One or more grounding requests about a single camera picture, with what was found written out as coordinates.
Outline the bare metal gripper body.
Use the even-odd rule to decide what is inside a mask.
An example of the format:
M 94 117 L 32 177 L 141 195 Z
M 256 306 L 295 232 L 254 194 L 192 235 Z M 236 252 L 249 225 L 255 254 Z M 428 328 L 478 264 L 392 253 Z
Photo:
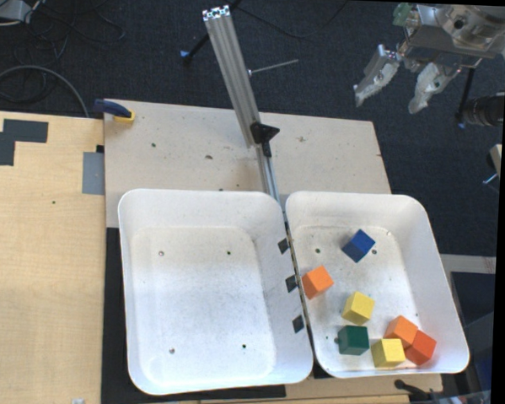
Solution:
M 474 67 L 505 51 L 505 8 L 404 3 L 399 26 L 405 60 Z

